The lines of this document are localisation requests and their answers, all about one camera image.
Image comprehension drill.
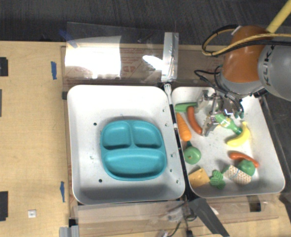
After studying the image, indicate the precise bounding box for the green toy vegetable stalk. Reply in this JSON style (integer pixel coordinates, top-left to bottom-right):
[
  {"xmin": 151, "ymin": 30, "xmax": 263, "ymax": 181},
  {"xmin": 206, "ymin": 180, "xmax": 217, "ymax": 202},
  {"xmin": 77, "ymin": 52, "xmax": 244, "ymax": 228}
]
[{"xmin": 174, "ymin": 102, "xmax": 198, "ymax": 113}]

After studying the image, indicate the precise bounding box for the orange carrot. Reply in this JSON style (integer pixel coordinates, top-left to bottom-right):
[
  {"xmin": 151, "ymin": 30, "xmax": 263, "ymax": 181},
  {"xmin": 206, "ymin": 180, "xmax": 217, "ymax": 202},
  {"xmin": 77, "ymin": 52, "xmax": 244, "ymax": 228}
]
[{"xmin": 175, "ymin": 112, "xmax": 193, "ymax": 142}]

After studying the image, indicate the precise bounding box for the yellow cheese wedge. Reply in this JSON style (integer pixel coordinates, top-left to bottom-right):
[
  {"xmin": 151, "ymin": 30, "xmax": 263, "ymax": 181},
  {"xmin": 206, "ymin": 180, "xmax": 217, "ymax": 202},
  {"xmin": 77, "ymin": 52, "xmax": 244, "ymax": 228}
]
[{"xmin": 188, "ymin": 167, "xmax": 211, "ymax": 190}]

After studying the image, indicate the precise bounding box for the orange toy sausage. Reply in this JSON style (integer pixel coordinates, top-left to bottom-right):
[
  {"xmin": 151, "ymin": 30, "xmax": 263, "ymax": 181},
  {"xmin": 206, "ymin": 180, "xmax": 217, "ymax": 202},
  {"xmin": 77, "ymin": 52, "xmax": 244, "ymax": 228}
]
[
  {"xmin": 186, "ymin": 106, "xmax": 203, "ymax": 136},
  {"xmin": 228, "ymin": 152, "xmax": 260, "ymax": 168}
]

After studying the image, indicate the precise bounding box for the green toy pepper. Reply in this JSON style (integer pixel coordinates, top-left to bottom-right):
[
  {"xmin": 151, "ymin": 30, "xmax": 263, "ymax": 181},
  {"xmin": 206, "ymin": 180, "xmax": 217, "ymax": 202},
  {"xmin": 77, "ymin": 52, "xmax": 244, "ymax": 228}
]
[
  {"xmin": 183, "ymin": 141, "xmax": 202, "ymax": 165},
  {"xmin": 236, "ymin": 159, "xmax": 256, "ymax": 177}
]

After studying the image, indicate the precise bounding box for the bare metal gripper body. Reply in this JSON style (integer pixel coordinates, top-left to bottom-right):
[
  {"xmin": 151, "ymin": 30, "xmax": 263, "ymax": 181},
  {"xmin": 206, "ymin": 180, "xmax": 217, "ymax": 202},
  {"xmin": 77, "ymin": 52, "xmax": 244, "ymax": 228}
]
[{"xmin": 197, "ymin": 89, "xmax": 245, "ymax": 119}]

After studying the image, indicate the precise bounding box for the beige patterned biscuit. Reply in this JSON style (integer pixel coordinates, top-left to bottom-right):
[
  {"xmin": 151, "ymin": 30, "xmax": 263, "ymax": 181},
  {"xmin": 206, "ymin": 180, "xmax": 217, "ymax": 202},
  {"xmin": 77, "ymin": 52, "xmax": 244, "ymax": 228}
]
[{"xmin": 222, "ymin": 164, "xmax": 252, "ymax": 186}]

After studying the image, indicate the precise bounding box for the blue divided plate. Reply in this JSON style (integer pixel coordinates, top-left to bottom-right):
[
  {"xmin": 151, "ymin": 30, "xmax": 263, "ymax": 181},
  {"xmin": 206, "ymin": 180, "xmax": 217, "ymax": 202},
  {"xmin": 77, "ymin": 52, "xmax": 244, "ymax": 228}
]
[{"xmin": 100, "ymin": 119, "xmax": 167, "ymax": 182}]

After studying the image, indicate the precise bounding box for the yellow banana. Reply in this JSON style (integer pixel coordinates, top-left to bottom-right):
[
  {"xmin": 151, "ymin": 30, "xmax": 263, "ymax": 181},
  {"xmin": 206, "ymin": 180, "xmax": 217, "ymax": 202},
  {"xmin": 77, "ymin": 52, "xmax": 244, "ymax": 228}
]
[{"xmin": 226, "ymin": 120, "xmax": 251, "ymax": 148}]

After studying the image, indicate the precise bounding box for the white plastic tray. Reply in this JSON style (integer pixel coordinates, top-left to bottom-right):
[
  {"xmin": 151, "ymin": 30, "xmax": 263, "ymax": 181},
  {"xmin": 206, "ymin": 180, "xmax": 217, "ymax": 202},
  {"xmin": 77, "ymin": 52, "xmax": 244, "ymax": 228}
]
[
  {"xmin": 171, "ymin": 86, "xmax": 286, "ymax": 199},
  {"xmin": 66, "ymin": 84, "xmax": 186, "ymax": 205}
]

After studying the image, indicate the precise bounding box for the green toy leaf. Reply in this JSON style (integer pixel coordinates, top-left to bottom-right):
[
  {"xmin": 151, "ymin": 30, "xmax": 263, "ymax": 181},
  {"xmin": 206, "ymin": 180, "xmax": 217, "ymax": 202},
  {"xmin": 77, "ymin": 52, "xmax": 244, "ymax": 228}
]
[{"xmin": 209, "ymin": 169, "xmax": 227, "ymax": 191}]

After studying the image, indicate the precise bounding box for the green bottle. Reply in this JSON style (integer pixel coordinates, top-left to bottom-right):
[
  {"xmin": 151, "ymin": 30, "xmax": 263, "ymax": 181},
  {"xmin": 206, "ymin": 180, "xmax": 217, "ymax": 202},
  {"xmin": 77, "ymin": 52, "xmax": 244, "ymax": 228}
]
[{"xmin": 214, "ymin": 113, "xmax": 243, "ymax": 136}]

